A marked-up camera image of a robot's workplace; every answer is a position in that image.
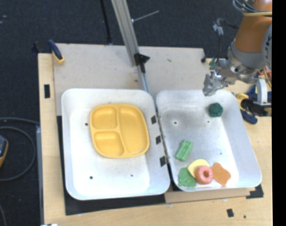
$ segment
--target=black bracket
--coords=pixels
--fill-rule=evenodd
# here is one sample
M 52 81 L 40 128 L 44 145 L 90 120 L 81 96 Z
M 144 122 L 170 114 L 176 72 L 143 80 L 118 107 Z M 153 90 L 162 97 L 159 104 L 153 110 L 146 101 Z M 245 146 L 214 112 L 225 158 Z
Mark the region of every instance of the black bracket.
M 134 55 L 134 58 L 135 58 L 135 64 L 140 66 L 142 73 L 145 73 L 146 72 L 145 63 L 150 59 L 150 57 L 136 53 Z

